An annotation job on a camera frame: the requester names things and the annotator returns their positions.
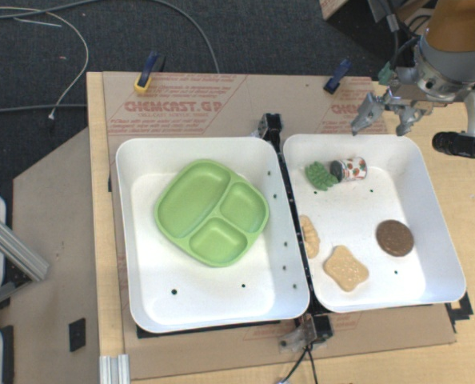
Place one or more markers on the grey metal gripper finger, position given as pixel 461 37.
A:
pixel 407 121
pixel 364 114

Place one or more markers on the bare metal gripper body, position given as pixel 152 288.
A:
pixel 421 90

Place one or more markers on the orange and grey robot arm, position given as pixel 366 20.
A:
pixel 453 26

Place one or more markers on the small can with red print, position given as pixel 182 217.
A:
pixel 351 169

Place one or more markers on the green toy vegetable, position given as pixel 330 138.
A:
pixel 319 176

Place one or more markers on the white plastic tray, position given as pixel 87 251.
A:
pixel 205 294
pixel 365 222

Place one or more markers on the thin black rod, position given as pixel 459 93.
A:
pixel 291 198

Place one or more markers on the brown round biscuit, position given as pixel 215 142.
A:
pixel 394 238

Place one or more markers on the brown cardboard board red print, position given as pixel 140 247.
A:
pixel 237 102

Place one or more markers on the beige ridged toy pastry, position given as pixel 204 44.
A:
pixel 310 236

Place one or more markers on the beige toy bread slice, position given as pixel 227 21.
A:
pixel 346 269

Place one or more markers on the green divided plate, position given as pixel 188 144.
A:
pixel 211 212

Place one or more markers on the black cylinder on white bracket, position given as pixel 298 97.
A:
pixel 463 134

